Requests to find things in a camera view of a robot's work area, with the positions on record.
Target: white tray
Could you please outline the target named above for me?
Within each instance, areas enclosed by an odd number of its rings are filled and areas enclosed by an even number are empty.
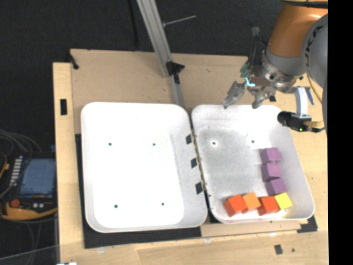
[[[187,112],[175,104],[87,104],[85,214],[99,232],[196,227],[207,218]]]
[[[314,201],[302,169],[291,131],[277,121],[281,110],[272,105],[200,105],[192,113],[195,140],[212,214],[223,223],[307,219]],[[277,147],[282,178],[293,206],[259,216],[257,210],[229,217],[223,202],[234,195],[255,192],[267,196],[261,176],[260,151]]]

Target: block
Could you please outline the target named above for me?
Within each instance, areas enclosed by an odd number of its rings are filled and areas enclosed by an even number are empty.
[[[279,162],[282,160],[282,156],[277,147],[265,148],[260,152],[260,157],[263,164],[269,162]]]
[[[272,179],[280,178],[282,175],[281,167],[278,163],[266,163],[261,166],[263,181],[268,182]]]
[[[258,208],[258,213],[260,216],[265,214],[276,213],[280,210],[277,201],[273,195],[268,197],[260,197],[261,206]]]
[[[286,193],[286,192],[275,195],[275,199],[277,201],[278,207],[281,210],[287,209],[287,208],[293,206],[293,203],[292,203],[290,197],[288,196],[288,193]]]
[[[287,191],[287,187],[282,178],[272,179],[268,182],[265,182],[265,187],[268,195],[276,195]]]
[[[240,194],[228,198],[223,205],[226,208],[229,217],[234,214],[241,213],[243,210],[247,209],[244,198]]]
[[[243,195],[243,199],[247,205],[247,209],[242,211],[244,214],[261,206],[260,200],[254,192]]]

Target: dark floor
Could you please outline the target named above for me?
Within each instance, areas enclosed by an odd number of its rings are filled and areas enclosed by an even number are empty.
[[[138,40],[129,0],[0,0],[0,129],[30,137],[44,151],[51,150],[53,62],[65,62],[71,48],[152,51],[136,0],[131,2]],[[173,53],[243,56],[249,55],[253,44],[250,22],[268,40],[283,6],[279,0],[156,0],[156,4],[164,22],[196,15],[165,28]],[[53,221],[41,224],[39,237],[39,224],[30,227],[0,220],[0,258],[27,252],[33,242],[37,248],[55,244]]]

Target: wooden table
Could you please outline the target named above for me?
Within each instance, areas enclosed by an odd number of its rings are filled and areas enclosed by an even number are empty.
[[[201,237],[153,243],[84,248],[81,203],[74,136],[79,115],[92,101],[173,103],[169,79],[162,76],[153,52],[72,49],[79,69],[54,63],[54,102],[58,178],[60,261],[81,264],[328,264],[327,135],[292,132],[299,159],[315,202],[314,220],[266,221],[201,226]],[[185,108],[220,104],[245,56],[172,54],[185,66],[180,73]],[[309,86],[305,77],[301,86]],[[314,88],[321,95],[322,89]],[[277,102],[264,101],[285,111],[296,111],[295,96],[278,92]],[[237,104],[251,104],[250,93]],[[308,107],[313,120],[322,120],[321,105]],[[317,224],[317,231],[311,229]],[[282,254],[276,252],[276,246]]]

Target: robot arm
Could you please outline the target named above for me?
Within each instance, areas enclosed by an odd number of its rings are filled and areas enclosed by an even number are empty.
[[[322,102],[327,131],[328,0],[282,1],[286,4],[278,16],[269,42],[265,44],[261,61],[255,63],[254,55],[249,57],[241,70],[246,81],[243,84],[233,83],[223,106],[227,108],[237,102],[245,89],[255,97],[252,104],[254,109],[260,107],[263,100],[274,98],[277,91],[294,93],[297,113],[284,112],[278,120],[298,131],[319,131],[307,124],[311,122],[311,117],[305,114],[303,93],[309,93],[310,88],[294,86],[306,73],[309,79],[324,88]],[[253,27],[257,41],[260,40],[258,32],[258,28]]]

